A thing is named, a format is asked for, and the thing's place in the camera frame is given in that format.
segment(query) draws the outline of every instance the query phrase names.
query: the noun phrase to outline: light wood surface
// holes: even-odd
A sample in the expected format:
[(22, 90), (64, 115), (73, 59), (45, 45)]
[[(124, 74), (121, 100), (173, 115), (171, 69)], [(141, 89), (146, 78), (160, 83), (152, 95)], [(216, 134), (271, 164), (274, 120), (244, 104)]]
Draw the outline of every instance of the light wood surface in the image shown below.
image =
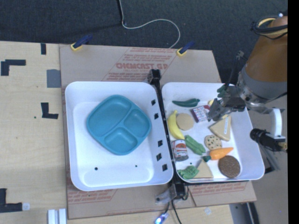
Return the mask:
[[(0, 61), (25, 59), (0, 76), (0, 188), (7, 203), (29, 203), (30, 210), (0, 213), (0, 223), (47, 223), (47, 210), (67, 208), (61, 88), (47, 88), (46, 71), (60, 70), (59, 45), (0, 42)], [(42, 118), (41, 103), (58, 119)], [(229, 205), (177, 210), (182, 223), (232, 224)], [(85, 223), (153, 223), (161, 212), (68, 220)], [(165, 224), (178, 224), (173, 210)]]

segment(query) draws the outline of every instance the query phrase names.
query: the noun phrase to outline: cardboard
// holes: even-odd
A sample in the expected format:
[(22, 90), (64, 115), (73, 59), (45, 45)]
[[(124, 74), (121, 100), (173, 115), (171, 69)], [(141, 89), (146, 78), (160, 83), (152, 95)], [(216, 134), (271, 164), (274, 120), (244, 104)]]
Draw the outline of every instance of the cardboard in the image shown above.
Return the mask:
[[(84, 192), (70, 179), (64, 91), (75, 81), (147, 82), (150, 69), (159, 69), (161, 87), (168, 82), (220, 83), (212, 51), (188, 50), (179, 57), (175, 49), (88, 46), (74, 52), (60, 45), (60, 66), (67, 173), (68, 218), (100, 217), (126, 213), (164, 210), (155, 195), (168, 185)], [(176, 201), (177, 208), (191, 208), (256, 200), (250, 181), (189, 186), (189, 198)]]

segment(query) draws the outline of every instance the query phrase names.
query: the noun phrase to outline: white tray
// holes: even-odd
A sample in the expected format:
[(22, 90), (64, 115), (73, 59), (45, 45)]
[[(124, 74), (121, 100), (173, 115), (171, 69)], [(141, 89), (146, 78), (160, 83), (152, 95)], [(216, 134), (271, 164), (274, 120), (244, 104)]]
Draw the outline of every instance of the white tray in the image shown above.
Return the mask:
[[(133, 152), (115, 155), (88, 132), (86, 118), (104, 99), (122, 95), (149, 117), (152, 129)], [(71, 180), (93, 191), (168, 183), (173, 168), (155, 89), (141, 82), (74, 82), (65, 90)]]
[[(213, 83), (167, 83), (162, 87), (162, 96), (164, 102), (164, 109), (166, 118), (177, 110), (178, 113), (184, 112), (190, 113), (192, 108), (184, 108), (172, 103), (173, 100), (188, 100), (191, 98), (198, 98), (200, 102), (197, 106), (207, 105), (208, 101), (217, 97), (217, 89), (222, 84)], [(229, 179), (220, 173), (218, 169), (218, 161), (208, 161), (208, 165), (214, 175), (214, 179), (190, 179), (185, 180), (190, 183), (201, 182), (227, 182), (227, 181), (246, 181), (260, 179), (264, 175), (264, 164), (262, 156), (258, 147), (258, 144), (254, 142), (249, 134), (253, 129), (248, 111), (233, 112), (231, 115), (231, 139), (230, 141), (222, 141), (223, 147), (233, 147), (234, 150), (228, 155), (234, 156), (241, 165), (241, 173), (234, 179)], [(194, 123), (192, 129), (188, 131), (182, 131), (183, 135), (190, 135), (197, 142), (204, 145), (204, 138), (207, 135), (212, 134), (209, 130), (209, 126), (214, 121), (202, 121)], [(187, 148), (189, 159), (185, 161), (177, 161), (176, 169), (185, 169), (189, 165), (198, 166), (201, 161), (201, 156), (195, 154)]]

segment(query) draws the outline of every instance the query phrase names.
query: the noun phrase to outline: brown patty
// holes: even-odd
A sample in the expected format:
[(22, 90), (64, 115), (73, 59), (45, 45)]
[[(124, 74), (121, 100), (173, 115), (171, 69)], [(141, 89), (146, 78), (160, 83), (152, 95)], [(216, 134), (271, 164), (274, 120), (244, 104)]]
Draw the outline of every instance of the brown patty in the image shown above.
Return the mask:
[(223, 175), (229, 178), (237, 177), (241, 171), (239, 161), (230, 155), (226, 155), (219, 159), (218, 168)]

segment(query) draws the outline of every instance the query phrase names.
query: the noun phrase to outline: tray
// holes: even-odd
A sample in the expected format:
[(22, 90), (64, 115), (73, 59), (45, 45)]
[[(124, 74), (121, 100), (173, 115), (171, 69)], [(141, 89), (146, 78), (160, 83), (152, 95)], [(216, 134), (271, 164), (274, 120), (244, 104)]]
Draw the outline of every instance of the tray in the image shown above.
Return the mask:
[[(210, 100), (217, 97), (216, 92), (222, 84), (219, 83), (167, 83), (162, 87), (162, 97), (165, 109), (166, 118), (177, 110), (178, 113), (188, 113), (190, 109), (180, 107), (172, 103), (173, 100), (188, 100), (191, 98), (198, 98), (200, 102), (198, 106), (207, 105)], [(260, 179), (264, 175), (264, 164), (262, 156), (258, 147), (249, 136), (250, 131), (253, 129), (248, 111), (233, 112), (231, 115), (231, 139), (229, 141), (222, 141), (223, 147), (233, 147), (234, 150), (228, 155), (234, 156), (240, 163), (241, 173), (236, 178), (227, 178), (218, 169), (218, 161), (208, 161), (214, 178), (213, 179), (186, 179), (184, 181), (189, 183), (205, 183), (205, 182), (233, 182), (233, 181), (247, 181)], [(204, 138), (212, 134), (209, 126), (215, 123), (214, 121), (202, 121), (194, 123), (192, 129), (182, 131), (183, 135), (190, 135), (197, 142), (204, 145)], [(192, 150), (187, 148), (189, 158), (185, 161), (176, 161), (176, 170), (185, 169), (189, 165), (198, 166), (202, 160), (202, 156), (193, 153)]]
[[(127, 155), (111, 153), (87, 129), (91, 112), (114, 95), (123, 96), (138, 106), (151, 123), (148, 135), (139, 134), (146, 137)], [(171, 180), (171, 156), (156, 90), (151, 85), (74, 82), (65, 89), (65, 102), (71, 180), (75, 187), (93, 191), (159, 185)], [(139, 119), (141, 116), (135, 113), (130, 117)]]
[(134, 151), (148, 136), (147, 115), (124, 96), (113, 95), (87, 117), (87, 130), (107, 150), (117, 155)]

